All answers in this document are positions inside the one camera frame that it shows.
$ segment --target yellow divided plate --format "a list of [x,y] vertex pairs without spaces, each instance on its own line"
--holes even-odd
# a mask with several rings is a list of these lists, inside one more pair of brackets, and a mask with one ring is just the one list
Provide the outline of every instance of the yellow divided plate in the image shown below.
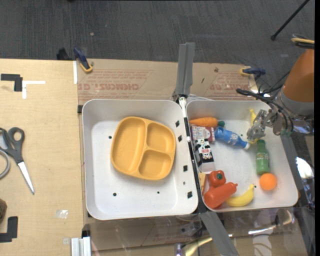
[[156,181],[170,173],[175,153],[175,134],[167,126],[129,116],[114,133],[111,162],[123,174]]

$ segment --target scissors blade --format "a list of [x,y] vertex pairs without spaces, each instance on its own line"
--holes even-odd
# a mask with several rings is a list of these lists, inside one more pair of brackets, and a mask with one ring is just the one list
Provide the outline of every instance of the scissors blade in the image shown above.
[[35,194],[34,186],[32,186],[31,179],[30,179],[25,162],[22,161],[22,162],[18,163],[18,166],[20,168],[20,171],[22,172],[22,175],[24,177],[26,184],[28,185],[29,189],[31,190],[31,193],[34,195]]

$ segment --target blue clamp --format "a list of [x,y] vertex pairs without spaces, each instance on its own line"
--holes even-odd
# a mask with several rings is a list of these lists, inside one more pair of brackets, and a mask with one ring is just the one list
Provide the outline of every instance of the blue clamp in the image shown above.
[[88,63],[86,56],[83,54],[83,52],[75,47],[73,49],[75,58],[78,58],[80,60],[80,67],[83,69],[84,72],[90,73],[92,71],[92,66]]
[[262,68],[258,68],[258,67],[251,67],[251,68],[240,68],[240,74],[242,76],[249,76],[249,75],[255,75],[256,79],[259,78],[262,75],[266,74],[266,70],[262,69]]

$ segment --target green bottle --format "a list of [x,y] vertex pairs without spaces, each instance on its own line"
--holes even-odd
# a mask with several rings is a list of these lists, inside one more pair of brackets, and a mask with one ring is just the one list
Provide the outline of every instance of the green bottle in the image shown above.
[[266,142],[263,139],[259,139],[256,144],[258,146],[255,154],[256,174],[262,175],[270,171],[269,152],[266,149]]

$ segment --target gray ring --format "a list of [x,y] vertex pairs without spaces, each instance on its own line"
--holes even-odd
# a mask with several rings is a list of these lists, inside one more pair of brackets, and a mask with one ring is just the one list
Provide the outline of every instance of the gray ring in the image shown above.
[[3,155],[6,160],[6,167],[5,167],[4,171],[2,173],[0,173],[0,179],[2,179],[4,176],[7,175],[7,173],[10,170],[10,159],[9,159],[9,156],[7,155],[7,153],[2,151],[1,149],[0,149],[0,155]]

